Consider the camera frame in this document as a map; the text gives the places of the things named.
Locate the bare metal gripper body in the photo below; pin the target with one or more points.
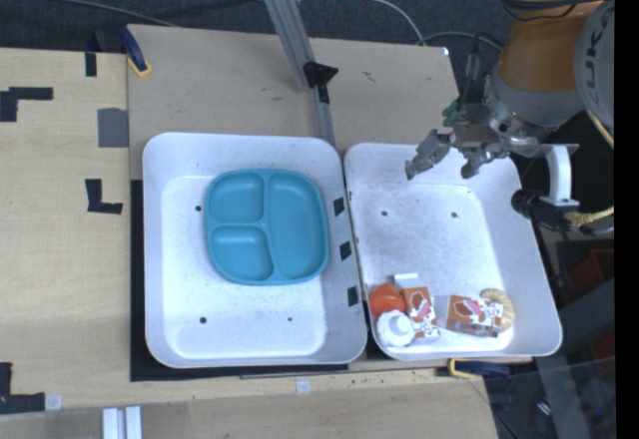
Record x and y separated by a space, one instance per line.
486 132

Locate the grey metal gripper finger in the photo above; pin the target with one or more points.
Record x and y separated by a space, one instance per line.
476 163
429 152

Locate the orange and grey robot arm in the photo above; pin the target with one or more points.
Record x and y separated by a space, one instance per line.
541 48

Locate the white plastic tray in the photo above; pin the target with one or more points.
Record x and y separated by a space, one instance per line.
249 317
424 237

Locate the beige toy croissant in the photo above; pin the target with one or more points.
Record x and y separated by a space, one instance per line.
503 302

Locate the orange and white carton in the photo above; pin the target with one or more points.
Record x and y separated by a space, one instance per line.
469 314
419 307

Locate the blue divided plate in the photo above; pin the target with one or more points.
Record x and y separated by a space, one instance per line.
294 222

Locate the orange toy tomato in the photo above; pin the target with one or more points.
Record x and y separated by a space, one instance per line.
385 298

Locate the pale wood board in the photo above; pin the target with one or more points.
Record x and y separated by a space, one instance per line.
219 83

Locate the black cylinder on white bracket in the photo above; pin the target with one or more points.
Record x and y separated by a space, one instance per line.
558 172

